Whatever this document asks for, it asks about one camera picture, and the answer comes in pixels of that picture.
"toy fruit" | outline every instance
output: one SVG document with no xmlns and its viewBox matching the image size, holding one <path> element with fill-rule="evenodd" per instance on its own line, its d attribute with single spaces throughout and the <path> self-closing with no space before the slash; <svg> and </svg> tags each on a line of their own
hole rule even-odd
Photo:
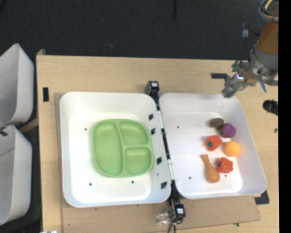
<svg viewBox="0 0 291 233">
<path fill-rule="evenodd" d="M 215 127 L 219 130 L 224 125 L 224 120 L 222 118 L 214 118 L 210 122 L 210 127 Z"/>
<path fill-rule="evenodd" d="M 208 150 L 213 151 L 222 144 L 222 139 L 218 135 L 211 135 L 205 141 Z"/>
<path fill-rule="evenodd" d="M 222 137 L 234 137 L 236 133 L 235 127 L 230 123 L 225 123 L 220 129 Z"/>
<path fill-rule="evenodd" d="M 215 162 L 215 169 L 219 173 L 229 173 L 233 171 L 233 162 L 229 159 L 222 157 Z"/>
<path fill-rule="evenodd" d="M 242 148 L 236 141 L 227 142 L 224 147 L 224 152 L 227 156 L 237 156 L 241 153 Z"/>
<path fill-rule="evenodd" d="M 202 154 L 200 156 L 205 163 L 206 166 L 206 178 L 210 183 L 218 182 L 220 179 L 219 172 L 212 166 L 210 163 L 209 157 L 207 154 Z"/>
</svg>

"table surface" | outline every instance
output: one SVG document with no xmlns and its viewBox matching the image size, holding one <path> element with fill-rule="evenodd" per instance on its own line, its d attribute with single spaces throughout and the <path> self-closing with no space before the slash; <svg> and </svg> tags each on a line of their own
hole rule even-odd
<svg viewBox="0 0 291 233">
<path fill-rule="evenodd" d="M 81 233 L 96 226 L 95 232 L 98 232 L 98 229 L 108 232 L 111 229 L 110 225 L 114 223 L 122 224 L 117 226 L 117 232 L 166 232 L 167 229 L 149 223 L 155 213 L 160 213 L 156 211 L 165 207 L 164 204 L 139 207 L 114 206 L 80 211 L 65 203 L 61 193 L 55 94 L 69 91 L 142 92 L 148 81 L 158 81 L 161 94 L 221 93 L 224 80 L 212 79 L 210 74 L 232 75 L 232 63 L 233 61 L 229 60 L 37 55 L 37 118 L 43 230 L 57 230 L 60 233 L 78 230 Z M 48 101 L 44 101 L 43 88 L 45 87 L 48 88 Z M 276 130 L 278 117 L 267 113 L 262 107 L 265 100 L 278 101 L 278 89 L 270 86 L 266 89 L 267 92 L 263 92 L 257 84 L 255 87 L 248 87 L 238 92 L 236 97 L 242 103 L 261 160 L 267 179 L 270 203 L 256 206 L 253 196 L 210 201 L 184 200 L 183 203 L 190 216 L 178 225 L 177 231 L 182 233 L 279 232 L 278 131 Z M 127 213 L 127 216 L 119 216 L 120 211 Z"/>
</svg>

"orange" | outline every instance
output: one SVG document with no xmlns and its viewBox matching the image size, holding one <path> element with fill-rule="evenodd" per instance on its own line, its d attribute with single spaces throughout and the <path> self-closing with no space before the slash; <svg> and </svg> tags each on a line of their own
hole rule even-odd
<svg viewBox="0 0 291 233">
<path fill-rule="evenodd" d="M 236 141 L 230 141 L 226 143 L 224 147 L 224 152 L 228 156 L 237 156 L 241 153 L 242 148 L 240 144 Z"/>
</svg>

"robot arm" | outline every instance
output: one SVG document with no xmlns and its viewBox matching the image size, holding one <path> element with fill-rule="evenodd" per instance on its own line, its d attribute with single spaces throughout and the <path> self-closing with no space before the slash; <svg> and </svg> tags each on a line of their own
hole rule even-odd
<svg viewBox="0 0 291 233">
<path fill-rule="evenodd" d="M 233 67 L 235 75 L 227 76 L 225 88 L 222 94 L 226 98 L 235 95 L 236 92 L 244 90 L 248 86 L 255 86 L 260 82 L 262 87 L 267 85 L 278 85 L 275 80 L 278 75 L 278 32 L 279 32 L 279 6 L 268 12 L 269 5 L 275 0 L 260 0 L 259 13 L 267 20 L 258 41 L 250 51 L 247 62 L 237 60 Z M 243 37 L 248 37 L 247 30 L 243 28 Z"/>
</svg>

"dark background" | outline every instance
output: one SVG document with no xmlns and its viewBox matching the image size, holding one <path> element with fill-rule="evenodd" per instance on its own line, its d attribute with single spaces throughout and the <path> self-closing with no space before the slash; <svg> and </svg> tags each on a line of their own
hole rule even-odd
<svg viewBox="0 0 291 233">
<path fill-rule="evenodd" d="M 34 62 L 40 49 L 51 55 L 233 60 L 243 49 L 242 24 L 258 33 L 265 24 L 259 0 L 176 1 L 174 19 L 173 0 L 7 0 L 0 56 L 19 43 Z M 246 50 L 256 40 L 250 36 Z M 32 205 L 25 218 L 0 227 L 0 233 L 39 232 L 37 131 L 26 135 L 35 153 Z"/>
</svg>

